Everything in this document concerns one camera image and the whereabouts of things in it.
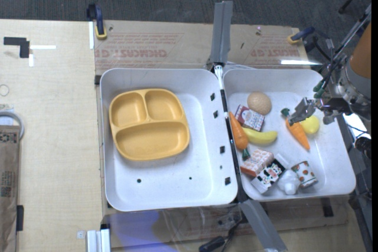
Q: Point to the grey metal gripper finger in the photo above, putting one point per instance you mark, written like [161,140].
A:
[302,110]
[330,118]

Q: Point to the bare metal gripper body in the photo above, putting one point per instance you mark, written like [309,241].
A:
[344,97]

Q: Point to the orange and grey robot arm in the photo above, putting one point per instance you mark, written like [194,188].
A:
[361,53]

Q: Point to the yellow lemon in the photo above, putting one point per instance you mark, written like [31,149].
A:
[311,126]

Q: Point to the orange carrot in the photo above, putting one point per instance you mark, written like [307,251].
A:
[237,132]
[300,134]

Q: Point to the tan round bread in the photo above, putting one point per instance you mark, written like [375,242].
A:
[259,103]

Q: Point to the yellow banana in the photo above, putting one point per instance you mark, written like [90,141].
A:
[261,137]

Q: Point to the red and white small carton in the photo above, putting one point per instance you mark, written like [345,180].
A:
[251,118]

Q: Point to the white plastic tray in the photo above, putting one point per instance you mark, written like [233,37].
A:
[177,186]
[330,171]

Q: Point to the white can with orange print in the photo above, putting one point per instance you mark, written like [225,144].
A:
[305,174]

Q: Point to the orange and white carton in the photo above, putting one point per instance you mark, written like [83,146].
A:
[255,163]

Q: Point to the black and white cow carton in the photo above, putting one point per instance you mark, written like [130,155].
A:
[268,175]

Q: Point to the white plastic bottle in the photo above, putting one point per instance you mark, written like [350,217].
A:
[288,183]

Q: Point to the brown cardboard board red print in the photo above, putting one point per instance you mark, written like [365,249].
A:
[177,47]

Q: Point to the yellow divided plate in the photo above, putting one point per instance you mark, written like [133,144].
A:
[150,138]

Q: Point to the brown paper bag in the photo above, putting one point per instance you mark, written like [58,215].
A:
[9,186]

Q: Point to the black cylinder on white bracket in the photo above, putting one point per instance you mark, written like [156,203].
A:
[364,146]

